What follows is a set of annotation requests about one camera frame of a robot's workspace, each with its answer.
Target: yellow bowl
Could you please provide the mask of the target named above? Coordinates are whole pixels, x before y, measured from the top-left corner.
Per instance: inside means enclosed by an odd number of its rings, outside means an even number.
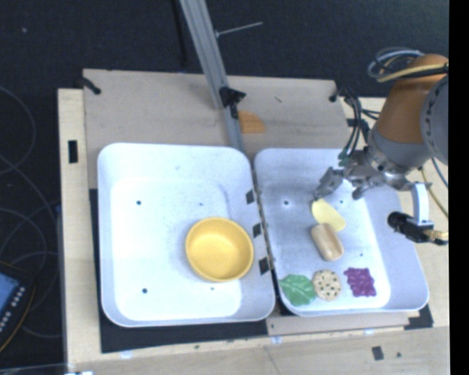
[[[186,256],[192,269],[204,279],[235,280],[243,277],[252,266],[252,239],[234,221],[205,218],[189,230]]]

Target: white tray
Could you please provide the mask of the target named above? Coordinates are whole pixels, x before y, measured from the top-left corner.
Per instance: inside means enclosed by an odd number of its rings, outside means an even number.
[[[98,157],[102,307],[122,327],[255,321],[274,308],[266,242],[247,158],[233,148],[117,143]],[[255,256],[240,280],[190,268],[184,240],[209,216],[238,222]]]
[[[428,300],[421,264],[412,241],[387,224],[392,211],[401,211],[397,192],[388,186],[353,200],[353,187],[342,186],[325,198],[345,218],[338,233],[344,256],[330,262],[321,258],[310,229],[317,224],[310,211],[313,190],[329,166],[337,167],[338,149],[270,148],[255,159],[255,171],[274,268],[279,280],[287,275],[312,279],[317,270],[335,271],[342,293],[334,301],[316,298],[293,306],[280,289],[283,302],[300,316],[322,316],[375,311],[411,311]],[[375,296],[354,297],[344,274],[348,268],[368,268]]]

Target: black floor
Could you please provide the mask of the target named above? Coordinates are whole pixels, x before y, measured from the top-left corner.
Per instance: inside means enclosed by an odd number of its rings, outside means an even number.
[[[449,54],[449,0],[206,1],[218,31],[263,22],[220,37],[232,75],[333,79],[385,96],[389,85],[366,72],[379,49]],[[201,72],[174,0],[0,0],[0,258],[40,285],[0,368],[64,360],[55,91],[83,68]]]

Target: purple grapes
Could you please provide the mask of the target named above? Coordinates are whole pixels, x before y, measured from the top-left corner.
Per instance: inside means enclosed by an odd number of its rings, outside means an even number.
[[[347,283],[353,290],[354,297],[377,295],[374,278],[368,268],[348,268],[344,275],[347,276]]]

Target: metal rod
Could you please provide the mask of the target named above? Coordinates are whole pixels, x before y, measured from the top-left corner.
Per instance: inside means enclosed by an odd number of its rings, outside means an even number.
[[[243,25],[242,27],[222,30],[221,32],[215,31],[215,34],[216,34],[216,38],[219,38],[219,36],[222,36],[223,34],[232,34],[233,32],[239,32],[240,30],[245,30],[245,29],[249,29],[253,27],[259,27],[261,25],[263,25],[262,22],[255,22],[255,23],[250,23],[249,25]]]
[[[220,89],[228,88],[226,70],[220,56],[217,38],[205,0],[179,0],[193,43],[210,88],[214,105],[224,111],[227,134],[231,146],[243,152],[242,132],[239,122],[225,109],[220,99]]]

